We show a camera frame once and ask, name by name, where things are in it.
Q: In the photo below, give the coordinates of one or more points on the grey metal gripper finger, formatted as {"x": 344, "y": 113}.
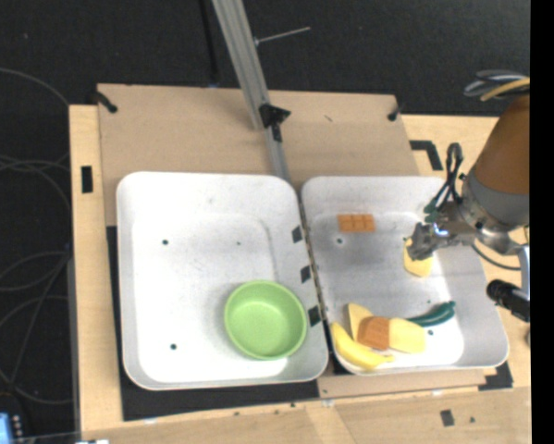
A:
{"x": 414, "y": 247}
{"x": 429, "y": 242}

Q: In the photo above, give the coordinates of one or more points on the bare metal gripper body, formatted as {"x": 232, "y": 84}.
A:
{"x": 464, "y": 231}

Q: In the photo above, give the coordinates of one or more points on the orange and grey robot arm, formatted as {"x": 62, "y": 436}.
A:
{"x": 505, "y": 151}

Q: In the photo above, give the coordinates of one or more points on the yellow oval slice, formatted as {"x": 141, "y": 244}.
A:
{"x": 419, "y": 267}

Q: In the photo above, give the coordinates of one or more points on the white plastic tray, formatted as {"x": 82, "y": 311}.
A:
{"x": 188, "y": 285}
{"x": 378, "y": 271}

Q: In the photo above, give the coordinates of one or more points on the orange biscuit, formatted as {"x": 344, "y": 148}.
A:
{"x": 356, "y": 223}

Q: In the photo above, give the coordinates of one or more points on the yellow wedge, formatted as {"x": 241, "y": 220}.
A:
{"x": 357, "y": 315}

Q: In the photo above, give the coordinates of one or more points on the pale yellow slice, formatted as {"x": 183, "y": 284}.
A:
{"x": 408, "y": 336}

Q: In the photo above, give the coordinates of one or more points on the brown bread slice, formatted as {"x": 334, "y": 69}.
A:
{"x": 373, "y": 333}

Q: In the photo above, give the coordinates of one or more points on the thin black and white rod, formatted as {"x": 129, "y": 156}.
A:
{"x": 312, "y": 259}

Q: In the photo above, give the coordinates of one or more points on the yellow banana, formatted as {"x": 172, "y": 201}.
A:
{"x": 353, "y": 352}

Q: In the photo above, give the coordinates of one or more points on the green bowl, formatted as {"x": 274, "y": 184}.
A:
{"x": 265, "y": 319}

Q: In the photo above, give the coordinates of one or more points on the brown cardboard board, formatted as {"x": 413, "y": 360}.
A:
{"x": 188, "y": 132}

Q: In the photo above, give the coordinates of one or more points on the black cylinder on white bracket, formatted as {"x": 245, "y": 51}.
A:
{"x": 508, "y": 294}

